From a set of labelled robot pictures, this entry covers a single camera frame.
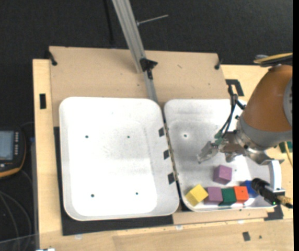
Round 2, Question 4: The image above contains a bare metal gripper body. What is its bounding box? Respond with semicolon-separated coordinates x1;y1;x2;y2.
217;132;270;165

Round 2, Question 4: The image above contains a white plastic tray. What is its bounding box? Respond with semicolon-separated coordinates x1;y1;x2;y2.
163;98;282;213
58;96;180;222

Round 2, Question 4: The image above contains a purple cube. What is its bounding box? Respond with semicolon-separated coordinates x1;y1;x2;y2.
212;164;233;186
204;186;224;205

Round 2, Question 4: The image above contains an orange cube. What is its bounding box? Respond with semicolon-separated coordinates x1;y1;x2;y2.
233;185;250;203

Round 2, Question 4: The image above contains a blue cube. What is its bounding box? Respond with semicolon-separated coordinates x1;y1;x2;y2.
239;179;259;199

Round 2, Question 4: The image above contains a green cube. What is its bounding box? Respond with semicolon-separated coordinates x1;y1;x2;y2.
218;187;237;207

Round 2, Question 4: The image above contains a yellow cube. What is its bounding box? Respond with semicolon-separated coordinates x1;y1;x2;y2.
185;184;209;207

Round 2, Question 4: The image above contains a brown flat board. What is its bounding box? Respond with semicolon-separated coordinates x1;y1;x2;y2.
48;45;276;226

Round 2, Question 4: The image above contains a black cylinder on white bracket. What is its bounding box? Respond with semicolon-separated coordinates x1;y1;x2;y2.
251;159;286;207

